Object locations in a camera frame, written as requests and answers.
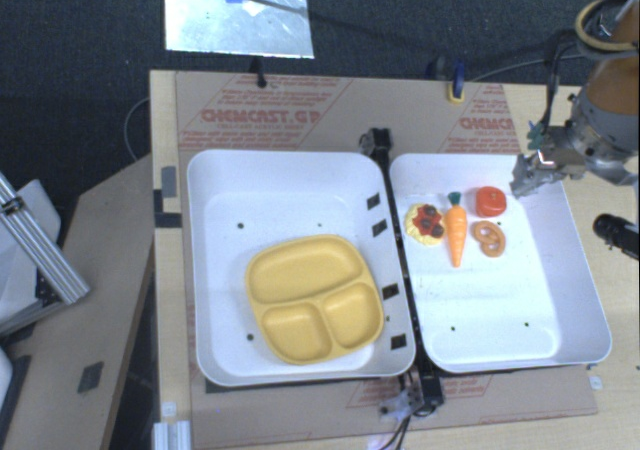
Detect orange carrot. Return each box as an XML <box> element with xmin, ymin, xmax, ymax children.
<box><xmin>444</xmin><ymin>191</ymin><xmax>470</xmax><ymax>270</ymax></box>

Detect white plastic tray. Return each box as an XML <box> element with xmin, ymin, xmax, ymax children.
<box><xmin>388</xmin><ymin>152</ymin><xmax>614</xmax><ymax>375</ymax></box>
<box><xmin>185</xmin><ymin>148</ymin><xmax>418</xmax><ymax>388</ymax></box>

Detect yellow toy spaghetti with meatballs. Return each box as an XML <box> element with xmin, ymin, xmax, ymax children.
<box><xmin>403</xmin><ymin>202</ymin><xmax>447</xmax><ymax>248</ymax></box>

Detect brown pretzel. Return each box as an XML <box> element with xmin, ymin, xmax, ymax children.
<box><xmin>471</xmin><ymin>219</ymin><xmax>507</xmax><ymax>260</ymax></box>

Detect red toy tomato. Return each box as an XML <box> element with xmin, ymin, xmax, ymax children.
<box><xmin>474</xmin><ymin>185</ymin><xmax>508</xmax><ymax>219</ymax></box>

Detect thin black rod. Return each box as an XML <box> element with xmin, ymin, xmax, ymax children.
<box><xmin>377</xmin><ymin>150</ymin><xmax>434</xmax><ymax>384</ymax></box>

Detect black block with thin wires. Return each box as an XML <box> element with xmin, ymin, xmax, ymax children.
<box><xmin>358</xmin><ymin>126</ymin><xmax>395</xmax><ymax>158</ymax></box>
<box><xmin>416</xmin><ymin>371</ymin><xmax>445</xmax><ymax>417</ymax></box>

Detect brown cardboard board red print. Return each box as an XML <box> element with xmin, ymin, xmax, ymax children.
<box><xmin>173</xmin><ymin>69</ymin><xmax>600</xmax><ymax>450</ymax></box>

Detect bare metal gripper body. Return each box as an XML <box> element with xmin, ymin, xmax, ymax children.
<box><xmin>535</xmin><ymin>136</ymin><xmax>592</xmax><ymax>184</ymax></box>

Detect yellow divided plate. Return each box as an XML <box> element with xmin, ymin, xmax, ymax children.
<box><xmin>244</xmin><ymin>233</ymin><xmax>386</xmax><ymax>367</ymax></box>

